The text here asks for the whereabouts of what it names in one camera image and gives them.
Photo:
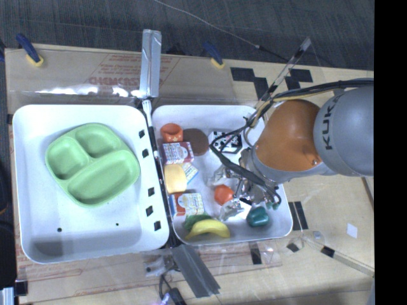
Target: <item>cable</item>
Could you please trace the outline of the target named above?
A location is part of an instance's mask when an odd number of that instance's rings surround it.
[[[249,132],[252,128],[246,128],[245,130],[243,130],[243,137],[244,140],[247,142],[247,144],[249,145],[250,148],[253,148],[253,145],[250,143],[249,141]]]
[[[265,107],[262,107],[264,104],[260,106],[261,107],[260,115],[256,116],[256,119],[263,117],[264,114],[271,108],[274,102],[280,102],[289,99],[298,99],[300,97],[301,98],[309,97],[312,95],[316,95],[318,93],[330,92],[335,89],[344,90],[350,87],[358,88],[364,86],[373,86],[373,83],[374,79],[353,79],[346,81],[334,81],[331,83],[324,83],[321,85],[315,85],[306,88],[298,88],[295,90],[283,91],[282,93],[276,94],[274,97],[269,96],[269,99],[266,101],[269,102],[269,104],[267,104]]]
[[[229,32],[229,31],[227,31],[227,30],[224,30],[224,29],[222,29],[222,28],[220,28],[220,27],[218,27],[218,26],[216,26],[216,25],[213,25],[213,24],[211,24],[210,22],[206,21],[205,19],[202,19],[202,18],[200,18],[200,17],[198,17],[198,16],[196,16],[196,15],[194,15],[194,14],[192,14],[192,13],[186,11],[186,10],[179,9],[179,8],[177,8],[177,7],[171,6],[171,5],[169,5],[169,4],[167,4],[167,3],[164,3],[164,2],[162,2],[162,1],[160,1],[160,0],[153,0],[153,1],[156,2],[156,3],[158,3],[158,4],[161,4],[162,6],[165,6],[165,7],[167,7],[167,8],[170,8],[170,9],[173,9],[173,10],[176,10],[176,11],[179,11],[179,12],[184,13],[184,14],[190,16],[190,17],[193,17],[193,18],[199,20],[200,22],[203,22],[205,25],[208,25],[209,27],[212,27],[212,28],[217,29],[218,31],[224,32],[225,34],[228,34],[228,35],[232,35],[233,37],[235,37],[235,38],[237,38],[237,39],[239,39],[239,40],[241,40],[241,41],[243,41],[243,42],[245,42],[245,43],[247,43],[247,44],[249,44],[249,45],[251,45],[251,46],[254,46],[255,48],[257,48],[257,49],[259,49],[259,50],[261,50],[261,51],[268,51],[268,50],[266,50],[265,48],[263,48],[262,46],[257,45],[257,44],[254,44],[254,43],[248,41],[247,39],[244,39],[244,38],[242,38],[242,37],[240,37],[240,36],[238,36],[238,35],[236,35],[236,34],[234,34],[234,33],[232,33],[232,32]]]
[[[168,271],[164,272],[161,276],[160,276],[160,283],[158,285],[158,293],[160,295],[161,300],[164,298],[164,294],[162,292],[163,289],[163,282],[165,282],[165,284],[167,285],[167,287],[169,289],[171,289],[170,284],[168,283],[168,281],[165,279],[165,275],[167,274]]]
[[[229,135],[233,137],[237,136],[238,134],[240,134],[244,129],[246,129],[247,123],[242,127],[239,128],[237,130],[234,130],[232,132],[223,134],[218,136],[217,138],[215,138],[209,145],[209,148],[215,153],[215,155],[219,158],[219,160],[222,162],[222,164],[229,168],[230,170],[232,170],[233,172],[239,174],[242,177],[245,177],[247,180],[250,180],[252,183],[258,185],[260,188],[262,188],[262,190],[264,190],[265,192],[271,194],[271,195],[275,195],[275,191],[270,190],[270,188],[267,186],[266,181],[264,179],[262,179],[261,177],[257,176],[255,173],[253,173],[252,171],[249,171],[247,169],[245,169],[244,167],[241,167],[238,164],[235,164],[234,162],[232,162],[229,158],[227,158],[225,155],[222,154],[221,151],[218,151],[216,149],[216,147],[214,146],[214,143],[216,141],[218,141],[221,138],[225,138]]]
[[[274,52],[271,52],[270,50],[266,49],[264,46],[256,45],[256,47],[257,47],[260,51],[263,51],[263,52],[267,52],[267,53],[269,53],[269,54],[272,54],[272,55],[274,55],[274,56],[276,56],[276,57],[282,59],[282,60],[285,61],[285,62],[288,62],[288,61],[289,61],[289,59],[284,58],[284,57],[282,57],[281,55],[278,55],[278,54],[276,54],[276,53],[274,53]]]

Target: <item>black and white object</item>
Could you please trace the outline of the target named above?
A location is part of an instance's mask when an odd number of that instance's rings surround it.
[[[225,133],[226,132],[222,132],[222,131],[213,131],[209,135],[209,141],[212,142],[214,139],[224,135]],[[238,134],[229,141],[230,138],[231,138],[231,135],[227,135],[227,136],[219,139],[218,141],[216,141],[214,143],[214,147],[218,151],[220,151],[221,148],[223,147],[222,153],[237,154],[243,146],[242,136],[241,136],[241,134]]]

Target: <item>blue clamp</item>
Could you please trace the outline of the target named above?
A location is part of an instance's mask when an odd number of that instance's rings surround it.
[[[0,39],[0,61],[5,61],[5,54],[4,51],[7,46],[4,45],[3,41]]]
[[[209,53],[209,55],[212,57],[212,63],[219,69],[222,69],[224,67],[224,63],[221,57],[221,54],[219,51],[216,49],[216,47],[206,41],[203,45],[203,48]]]
[[[31,44],[31,42],[21,33],[18,33],[15,36],[17,42],[21,45],[21,47],[27,52],[26,58],[27,60],[36,67],[41,67],[44,59],[41,55],[39,55]]]

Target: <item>toy pepper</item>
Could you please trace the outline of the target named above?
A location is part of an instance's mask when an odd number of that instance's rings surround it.
[[[247,214],[246,221],[251,227],[259,227],[268,224],[270,218],[266,209],[260,206],[250,209],[249,213]]]

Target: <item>small box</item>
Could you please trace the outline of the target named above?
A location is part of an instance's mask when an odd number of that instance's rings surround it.
[[[163,144],[162,150],[164,165],[191,163],[195,159],[189,142]]]
[[[185,172],[187,184],[190,183],[192,181],[192,179],[198,175],[198,169],[195,166],[193,166],[191,163],[183,163],[181,165],[181,167],[183,168],[183,170]]]
[[[202,215],[205,212],[200,193],[175,193],[170,196],[174,216]]]

